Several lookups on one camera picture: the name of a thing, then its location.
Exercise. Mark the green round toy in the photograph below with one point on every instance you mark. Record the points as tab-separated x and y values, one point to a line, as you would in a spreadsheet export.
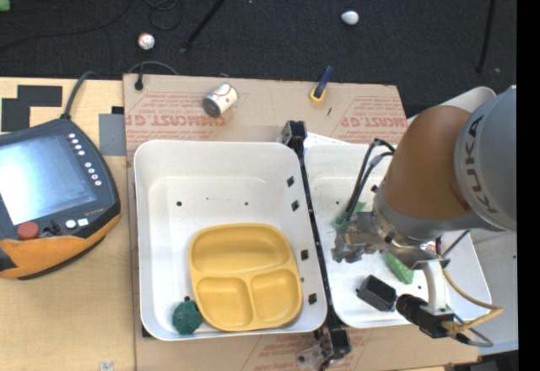
3	2

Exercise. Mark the brown cardboard board red print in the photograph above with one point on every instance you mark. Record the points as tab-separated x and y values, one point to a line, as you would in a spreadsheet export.
261	116

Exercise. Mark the black box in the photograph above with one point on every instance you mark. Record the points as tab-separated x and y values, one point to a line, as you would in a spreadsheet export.
376	292

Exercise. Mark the green bumpy pickle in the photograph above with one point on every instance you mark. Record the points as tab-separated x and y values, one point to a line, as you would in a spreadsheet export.
400	269

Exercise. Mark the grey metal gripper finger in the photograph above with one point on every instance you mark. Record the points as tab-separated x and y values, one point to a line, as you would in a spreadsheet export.
354	257
338	253

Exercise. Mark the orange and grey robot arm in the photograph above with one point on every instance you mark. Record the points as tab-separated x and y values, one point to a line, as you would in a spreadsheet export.
443	167

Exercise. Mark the yellow divided plate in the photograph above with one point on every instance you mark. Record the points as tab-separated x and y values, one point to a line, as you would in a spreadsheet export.
242	268

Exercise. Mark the white ball with red dots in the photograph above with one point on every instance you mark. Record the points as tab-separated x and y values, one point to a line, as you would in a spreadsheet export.
146	41

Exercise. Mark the thin black rod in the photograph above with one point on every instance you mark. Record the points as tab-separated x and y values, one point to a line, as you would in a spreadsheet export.
313	213

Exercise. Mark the green broccoli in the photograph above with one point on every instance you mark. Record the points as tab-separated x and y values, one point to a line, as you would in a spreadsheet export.
186	317

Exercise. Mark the black cylinder on white bracket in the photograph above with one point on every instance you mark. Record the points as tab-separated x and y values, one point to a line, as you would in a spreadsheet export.
422	312

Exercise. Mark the white plastic tray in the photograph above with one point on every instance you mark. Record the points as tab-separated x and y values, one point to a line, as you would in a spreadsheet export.
350	175
219	192

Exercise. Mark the white egg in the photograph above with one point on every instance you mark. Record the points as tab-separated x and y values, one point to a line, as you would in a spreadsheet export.
349	17

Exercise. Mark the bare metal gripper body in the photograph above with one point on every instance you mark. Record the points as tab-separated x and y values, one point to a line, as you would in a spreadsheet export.
363	236

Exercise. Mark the white can with red print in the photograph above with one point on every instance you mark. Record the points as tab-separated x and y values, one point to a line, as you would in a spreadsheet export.
219	99

